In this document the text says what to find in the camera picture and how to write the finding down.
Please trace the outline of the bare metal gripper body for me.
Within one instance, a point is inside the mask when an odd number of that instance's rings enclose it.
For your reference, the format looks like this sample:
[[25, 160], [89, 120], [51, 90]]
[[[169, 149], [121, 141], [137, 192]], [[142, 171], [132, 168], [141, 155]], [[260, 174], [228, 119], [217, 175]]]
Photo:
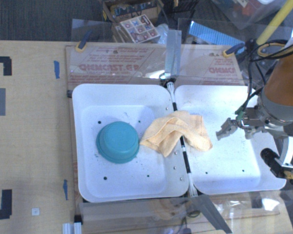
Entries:
[[263, 107], [248, 107], [244, 111], [238, 126], [244, 130], [245, 127], [260, 127], [257, 133], [269, 133], [273, 137], [287, 136], [285, 126], [287, 122], [279, 120], [266, 111]]

